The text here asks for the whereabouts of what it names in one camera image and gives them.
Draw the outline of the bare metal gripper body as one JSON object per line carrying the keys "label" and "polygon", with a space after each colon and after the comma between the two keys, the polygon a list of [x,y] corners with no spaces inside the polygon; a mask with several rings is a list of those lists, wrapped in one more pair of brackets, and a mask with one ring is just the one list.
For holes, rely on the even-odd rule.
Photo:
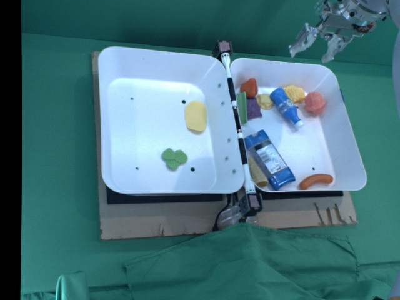
{"label": "bare metal gripper body", "polygon": [[374,13],[359,0],[319,0],[315,12],[319,16],[316,28],[327,41],[337,36],[348,42],[374,30]]}

